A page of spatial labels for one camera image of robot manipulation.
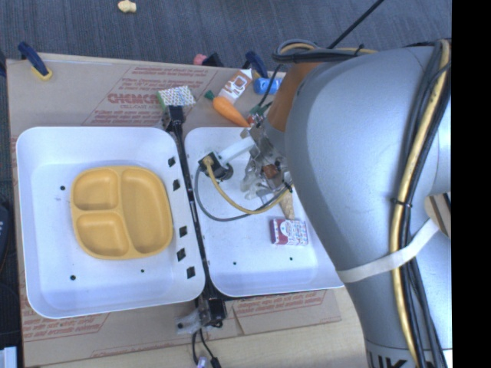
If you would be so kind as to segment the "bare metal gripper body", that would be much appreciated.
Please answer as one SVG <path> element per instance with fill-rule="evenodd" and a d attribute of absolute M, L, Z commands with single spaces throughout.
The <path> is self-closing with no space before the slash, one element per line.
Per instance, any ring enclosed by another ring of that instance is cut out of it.
<path fill-rule="evenodd" d="M 270 123 L 257 123 L 244 129 L 241 137 L 253 141 L 241 190 L 254 191 L 260 187 L 268 191 L 290 189 L 292 177 L 285 155 L 284 132 Z"/>

